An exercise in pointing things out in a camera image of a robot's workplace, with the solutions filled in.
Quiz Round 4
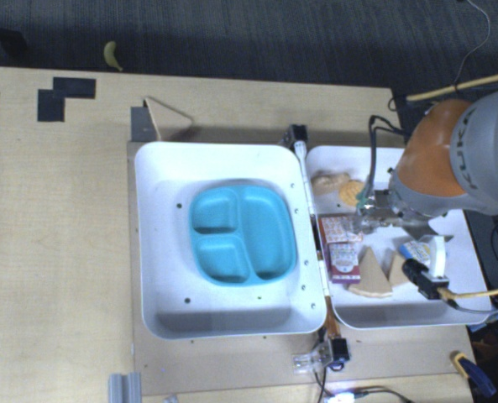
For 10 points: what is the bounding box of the red and white carton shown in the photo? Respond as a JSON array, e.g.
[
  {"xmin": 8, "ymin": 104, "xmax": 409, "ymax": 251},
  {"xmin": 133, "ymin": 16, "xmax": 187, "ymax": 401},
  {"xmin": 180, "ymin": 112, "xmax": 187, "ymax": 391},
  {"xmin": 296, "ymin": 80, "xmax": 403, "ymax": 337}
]
[{"xmin": 318, "ymin": 215, "xmax": 364, "ymax": 248}]

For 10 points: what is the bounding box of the small tan pizza slice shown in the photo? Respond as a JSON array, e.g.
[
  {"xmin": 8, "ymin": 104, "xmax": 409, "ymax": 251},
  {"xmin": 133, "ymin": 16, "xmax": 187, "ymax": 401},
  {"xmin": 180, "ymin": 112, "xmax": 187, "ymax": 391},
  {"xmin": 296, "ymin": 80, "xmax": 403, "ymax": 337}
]
[{"xmin": 388, "ymin": 251, "xmax": 414, "ymax": 287}]

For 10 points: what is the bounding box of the white and blue packet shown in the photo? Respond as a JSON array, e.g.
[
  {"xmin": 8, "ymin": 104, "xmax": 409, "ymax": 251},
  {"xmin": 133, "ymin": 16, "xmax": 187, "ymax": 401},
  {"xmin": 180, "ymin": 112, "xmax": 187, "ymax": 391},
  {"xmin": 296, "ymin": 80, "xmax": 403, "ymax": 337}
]
[{"xmin": 399, "ymin": 238, "xmax": 437, "ymax": 267}]

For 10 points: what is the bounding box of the yellow banana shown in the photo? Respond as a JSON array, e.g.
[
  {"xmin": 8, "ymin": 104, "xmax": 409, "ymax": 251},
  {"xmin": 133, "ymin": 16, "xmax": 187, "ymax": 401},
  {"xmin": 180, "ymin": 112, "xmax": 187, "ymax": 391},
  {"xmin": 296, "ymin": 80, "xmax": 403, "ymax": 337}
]
[{"xmin": 102, "ymin": 40, "xmax": 124, "ymax": 73}]

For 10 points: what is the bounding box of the purple and red carton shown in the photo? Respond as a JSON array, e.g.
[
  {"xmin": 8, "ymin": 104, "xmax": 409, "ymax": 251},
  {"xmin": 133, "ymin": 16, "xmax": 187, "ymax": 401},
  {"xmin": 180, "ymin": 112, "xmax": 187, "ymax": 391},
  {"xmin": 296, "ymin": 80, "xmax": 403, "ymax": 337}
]
[{"xmin": 328, "ymin": 242, "xmax": 363, "ymax": 285}]

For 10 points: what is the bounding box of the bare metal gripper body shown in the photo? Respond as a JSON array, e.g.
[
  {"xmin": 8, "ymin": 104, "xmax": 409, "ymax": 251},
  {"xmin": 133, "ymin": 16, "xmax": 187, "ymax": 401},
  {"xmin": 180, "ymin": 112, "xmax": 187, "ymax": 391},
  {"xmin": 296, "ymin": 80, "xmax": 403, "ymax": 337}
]
[{"xmin": 356, "ymin": 188, "xmax": 406, "ymax": 233}]

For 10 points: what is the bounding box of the black block with thin wires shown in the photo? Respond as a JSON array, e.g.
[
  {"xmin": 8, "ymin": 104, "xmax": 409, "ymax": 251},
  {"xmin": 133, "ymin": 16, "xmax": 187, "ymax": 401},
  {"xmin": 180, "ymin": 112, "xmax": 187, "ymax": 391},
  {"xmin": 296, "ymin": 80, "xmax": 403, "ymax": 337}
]
[
  {"xmin": 329, "ymin": 337, "xmax": 352, "ymax": 372},
  {"xmin": 287, "ymin": 123, "xmax": 309, "ymax": 145}
]

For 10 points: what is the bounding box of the orange round biscuit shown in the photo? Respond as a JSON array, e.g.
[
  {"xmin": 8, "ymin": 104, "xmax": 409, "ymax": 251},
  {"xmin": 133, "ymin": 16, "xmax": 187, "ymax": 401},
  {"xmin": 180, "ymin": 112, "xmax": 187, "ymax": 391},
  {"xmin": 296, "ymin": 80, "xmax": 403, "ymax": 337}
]
[{"xmin": 338, "ymin": 180, "xmax": 365, "ymax": 208}]

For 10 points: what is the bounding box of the pale wooden triangle frame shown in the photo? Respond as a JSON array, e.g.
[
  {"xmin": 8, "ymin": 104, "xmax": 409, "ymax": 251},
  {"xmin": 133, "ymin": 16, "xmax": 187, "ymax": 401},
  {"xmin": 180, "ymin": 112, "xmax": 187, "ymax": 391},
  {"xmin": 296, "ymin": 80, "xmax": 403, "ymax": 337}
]
[{"xmin": 143, "ymin": 96, "xmax": 194, "ymax": 143}]

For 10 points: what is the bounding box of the beige toy bread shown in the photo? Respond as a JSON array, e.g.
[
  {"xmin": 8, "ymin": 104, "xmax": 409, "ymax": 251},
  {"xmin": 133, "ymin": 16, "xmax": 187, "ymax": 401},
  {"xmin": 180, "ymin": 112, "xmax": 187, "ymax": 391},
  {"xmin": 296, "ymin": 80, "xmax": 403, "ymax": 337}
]
[{"xmin": 311, "ymin": 171, "xmax": 353, "ymax": 195}]

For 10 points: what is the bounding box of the white plastic tray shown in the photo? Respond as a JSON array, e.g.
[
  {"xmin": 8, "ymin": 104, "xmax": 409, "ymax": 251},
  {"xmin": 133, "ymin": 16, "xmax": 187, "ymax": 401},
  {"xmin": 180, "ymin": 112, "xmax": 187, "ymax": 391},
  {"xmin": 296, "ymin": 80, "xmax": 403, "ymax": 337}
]
[
  {"xmin": 134, "ymin": 141, "xmax": 328, "ymax": 341},
  {"xmin": 306, "ymin": 144, "xmax": 498, "ymax": 331}
]

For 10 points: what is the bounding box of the blue divided plate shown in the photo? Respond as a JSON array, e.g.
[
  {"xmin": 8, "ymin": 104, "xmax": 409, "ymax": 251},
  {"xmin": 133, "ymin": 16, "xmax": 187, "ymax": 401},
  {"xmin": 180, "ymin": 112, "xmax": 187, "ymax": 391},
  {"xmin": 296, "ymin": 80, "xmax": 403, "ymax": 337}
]
[{"xmin": 188, "ymin": 185, "xmax": 298, "ymax": 287}]

